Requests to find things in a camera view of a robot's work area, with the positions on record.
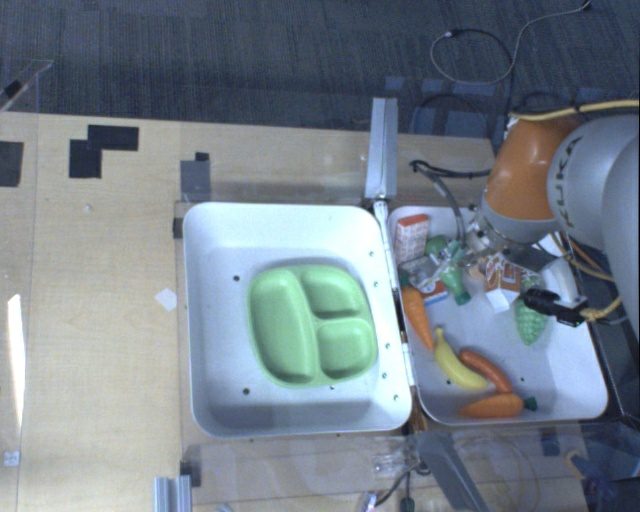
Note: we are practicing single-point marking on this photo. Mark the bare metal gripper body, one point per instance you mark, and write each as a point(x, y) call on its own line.
point(484, 244)

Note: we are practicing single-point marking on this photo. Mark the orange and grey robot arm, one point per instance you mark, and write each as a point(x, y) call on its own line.
point(575, 185)

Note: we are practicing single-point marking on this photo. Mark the green bottle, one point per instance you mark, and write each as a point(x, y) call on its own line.
point(456, 282)

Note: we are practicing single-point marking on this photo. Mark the small green round object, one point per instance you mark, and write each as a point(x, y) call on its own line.
point(435, 245)

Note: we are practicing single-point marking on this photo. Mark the red and white packet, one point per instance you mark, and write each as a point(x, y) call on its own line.
point(431, 290)

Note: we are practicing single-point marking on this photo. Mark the green grapes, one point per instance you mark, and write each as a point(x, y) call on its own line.
point(530, 325)

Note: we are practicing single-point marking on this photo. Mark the orange carrot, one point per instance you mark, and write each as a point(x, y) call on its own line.
point(416, 312)
point(492, 406)

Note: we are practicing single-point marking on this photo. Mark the yellow banana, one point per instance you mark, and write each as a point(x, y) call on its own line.
point(452, 365)

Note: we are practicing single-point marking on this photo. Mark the orange-red sausage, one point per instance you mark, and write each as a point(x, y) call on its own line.
point(487, 371)

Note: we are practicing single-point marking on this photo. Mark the white plastic tray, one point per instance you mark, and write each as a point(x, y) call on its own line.
point(220, 350)
point(560, 380)

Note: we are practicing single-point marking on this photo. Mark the green divided plate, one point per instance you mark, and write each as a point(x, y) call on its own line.
point(280, 325)

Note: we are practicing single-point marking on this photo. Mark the black cylinder on white bracket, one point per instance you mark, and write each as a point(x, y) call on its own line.
point(542, 300)

